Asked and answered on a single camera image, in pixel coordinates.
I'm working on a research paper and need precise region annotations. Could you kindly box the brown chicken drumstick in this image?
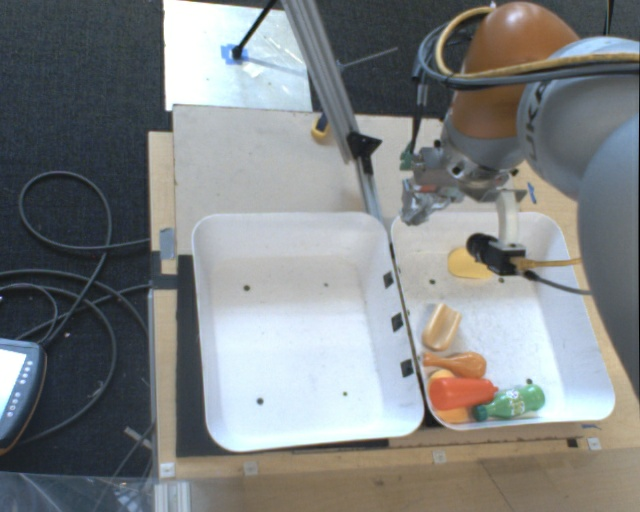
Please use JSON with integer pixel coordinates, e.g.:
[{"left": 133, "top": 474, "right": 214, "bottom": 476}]
[{"left": 422, "top": 351, "right": 488, "bottom": 380}]

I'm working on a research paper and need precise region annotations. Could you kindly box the tan hot dog bun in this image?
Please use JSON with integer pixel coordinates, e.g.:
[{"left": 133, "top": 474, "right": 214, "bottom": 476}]
[{"left": 421, "top": 302, "right": 463, "bottom": 353}]

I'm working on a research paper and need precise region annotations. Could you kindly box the yellow-orange round fruit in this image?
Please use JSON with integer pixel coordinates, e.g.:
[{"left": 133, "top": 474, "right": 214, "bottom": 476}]
[{"left": 429, "top": 368, "right": 472, "bottom": 426}]

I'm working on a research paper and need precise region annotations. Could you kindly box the pale wood board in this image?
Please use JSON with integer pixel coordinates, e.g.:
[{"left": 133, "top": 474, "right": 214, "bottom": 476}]
[{"left": 148, "top": 130, "right": 640, "bottom": 480}]

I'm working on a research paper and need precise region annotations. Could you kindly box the red-orange bottle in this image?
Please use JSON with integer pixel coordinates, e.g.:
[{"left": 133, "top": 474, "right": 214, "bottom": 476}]
[{"left": 428, "top": 377, "right": 499, "bottom": 413}]

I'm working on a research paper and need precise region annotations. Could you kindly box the green bottle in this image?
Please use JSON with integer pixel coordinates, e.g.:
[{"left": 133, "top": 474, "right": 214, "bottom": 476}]
[{"left": 471, "top": 383, "right": 547, "bottom": 423}]

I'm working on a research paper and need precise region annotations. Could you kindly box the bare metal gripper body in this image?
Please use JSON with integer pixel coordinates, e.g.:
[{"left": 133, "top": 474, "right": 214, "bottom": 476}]
[{"left": 409, "top": 146, "right": 507, "bottom": 202}]

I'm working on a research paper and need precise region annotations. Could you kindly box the thin black rod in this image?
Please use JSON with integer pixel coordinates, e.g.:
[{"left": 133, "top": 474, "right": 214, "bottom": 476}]
[{"left": 387, "top": 234, "right": 426, "bottom": 401}]

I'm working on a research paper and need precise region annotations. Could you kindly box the white plastic tray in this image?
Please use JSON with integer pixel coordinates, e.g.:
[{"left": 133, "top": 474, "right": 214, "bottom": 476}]
[
  {"left": 389, "top": 210, "right": 617, "bottom": 432},
  {"left": 191, "top": 211, "right": 427, "bottom": 454}
]

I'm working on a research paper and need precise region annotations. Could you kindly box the black cylinder on white bracket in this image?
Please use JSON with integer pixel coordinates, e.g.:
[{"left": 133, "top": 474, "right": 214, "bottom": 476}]
[{"left": 465, "top": 187, "right": 529, "bottom": 277}]

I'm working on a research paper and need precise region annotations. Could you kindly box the yellow flat biscuit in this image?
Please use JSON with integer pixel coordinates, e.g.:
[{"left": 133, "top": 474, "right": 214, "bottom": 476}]
[{"left": 447, "top": 247, "right": 494, "bottom": 281}]

